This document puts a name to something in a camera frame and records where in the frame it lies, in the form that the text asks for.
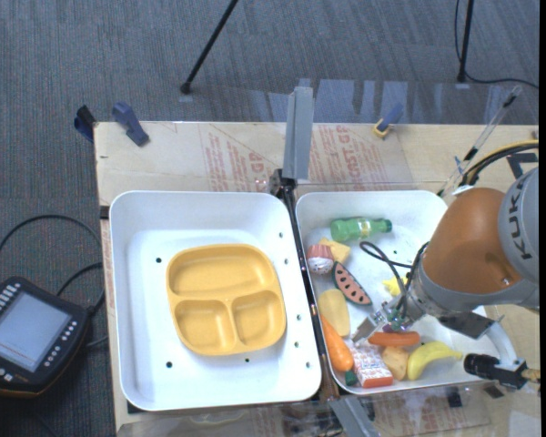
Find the yellow divided plate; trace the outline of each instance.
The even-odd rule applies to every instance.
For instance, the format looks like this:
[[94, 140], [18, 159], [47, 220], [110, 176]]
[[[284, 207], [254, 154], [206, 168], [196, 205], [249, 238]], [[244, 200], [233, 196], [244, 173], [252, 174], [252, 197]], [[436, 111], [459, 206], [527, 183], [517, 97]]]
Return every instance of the yellow divided plate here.
[[285, 331], [277, 272], [254, 246], [185, 249], [170, 260], [166, 275], [174, 326], [192, 351], [215, 356], [259, 350]]

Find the tripod leg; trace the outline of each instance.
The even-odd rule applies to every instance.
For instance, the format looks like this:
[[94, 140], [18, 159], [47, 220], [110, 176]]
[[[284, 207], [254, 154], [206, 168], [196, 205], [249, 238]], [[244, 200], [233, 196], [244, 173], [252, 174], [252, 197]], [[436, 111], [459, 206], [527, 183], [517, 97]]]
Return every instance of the tripod leg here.
[[457, 80], [460, 83], [465, 82], [465, 63], [467, 62], [467, 47], [470, 43], [471, 18], [473, 17], [473, 3], [475, 0], [469, 0], [467, 3], [467, 17], [465, 19], [465, 30], [463, 31], [463, 48], [461, 49], [461, 59], [459, 74]]
[[237, 2], [238, 2], [238, 0], [231, 0], [230, 1], [230, 3], [228, 4], [227, 9], [225, 10], [225, 13], [220, 18], [220, 21], [218, 22], [218, 25], [217, 25], [216, 29], [214, 30], [214, 32], [212, 33], [212, 36], [208, 40], [207, 45], [204, 47], [204, 50], [202, 51], [202, 54], [200, 54], [200, 57], [198, 58], [198, 61], [196, 62], [196, 64], [192, 68], [192, 71], [190, 72], [190, 74], [188, 75], [188, 78], [187, 78], [186, 82], [182, 86], [180, 86], [180, 90], [184, 94], [190, 94], [190, 85], [192, 84], [192, 81], [194, 80], [194, 77], [197, 75], [197, 72], [200, 69], [200, 67], [202, 66], [202, 63], [204, 62], [204, 59], [207, 57], [208, 52], [210, 52], [210, 49], [212, 48], [214, 43], [217, 41], [217, 38], [218, 38], [218, 35], [220, 34], [220, 31], [225, 26], [225, 23], [227, 22], [228, 17], [230, 16], [230, 14], [235, 9], [235, 6], [237, 5]]

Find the gray carpet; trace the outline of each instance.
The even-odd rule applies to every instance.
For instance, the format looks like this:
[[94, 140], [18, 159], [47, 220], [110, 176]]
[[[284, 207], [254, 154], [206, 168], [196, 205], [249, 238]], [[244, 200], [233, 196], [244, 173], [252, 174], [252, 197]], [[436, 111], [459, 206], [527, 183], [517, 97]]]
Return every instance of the gray carpet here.
[[[468, 0], [240, 0], [185, 96], [229, 1], [0, 0], [0, 244], [44, 214], [98, 229], [93, 146], [74, 128], [82, 105], [100, 121], [119, 100], [140, 120], [285, 121], [287, 95], [307, 85], [317, 122], [374, 123], [400, 102], [400, 123], [460, 127], [489, 122], [520, 85], [502, 123], [539, 123], [540, 0], [474, 0], [463, 83]], [[44, 218], [6, 242], [0, 281], [56, 291], [99, 260], [88, 231]], [[64, 296], [87, 306], [102, 286], [93, 269]], [[104, 335], [102, 308], [92, 338]], [[106, 343], [41, 397], [0, 398], [0, 436], [114, 433]]]

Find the control panel screen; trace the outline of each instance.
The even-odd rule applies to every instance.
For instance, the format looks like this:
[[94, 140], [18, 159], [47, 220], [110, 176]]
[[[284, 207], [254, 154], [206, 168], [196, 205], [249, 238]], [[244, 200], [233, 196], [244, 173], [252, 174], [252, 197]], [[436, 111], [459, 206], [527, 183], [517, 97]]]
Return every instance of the control panel screen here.
[[71, 316], [22, 292], [0, 317], [0, 356], [34, 372]]

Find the toy watermelon slice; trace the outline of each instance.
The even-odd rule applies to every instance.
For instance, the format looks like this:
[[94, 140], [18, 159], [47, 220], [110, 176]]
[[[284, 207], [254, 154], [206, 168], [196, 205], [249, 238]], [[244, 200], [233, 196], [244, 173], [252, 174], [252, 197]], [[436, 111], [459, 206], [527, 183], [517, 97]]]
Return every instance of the toy watermelon slice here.
[[340, 262], [334, 262], [331, 277], [336, 286], [344, 293], [346, 300], [355, 304], [372, 304], [369, 294], [362, 288], [356, 278]]

